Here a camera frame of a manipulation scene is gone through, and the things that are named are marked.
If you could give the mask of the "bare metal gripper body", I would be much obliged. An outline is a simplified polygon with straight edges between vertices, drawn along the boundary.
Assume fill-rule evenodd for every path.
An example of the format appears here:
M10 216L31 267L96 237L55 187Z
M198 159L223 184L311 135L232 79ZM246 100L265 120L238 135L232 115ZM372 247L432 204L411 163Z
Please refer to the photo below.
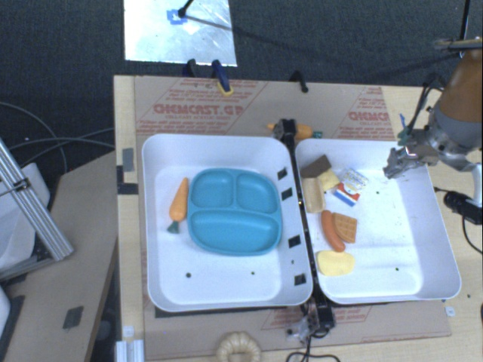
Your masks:
M416 132L407 138L403 153L406 168L434 166L439 162L438 152L427 142L423 132Z

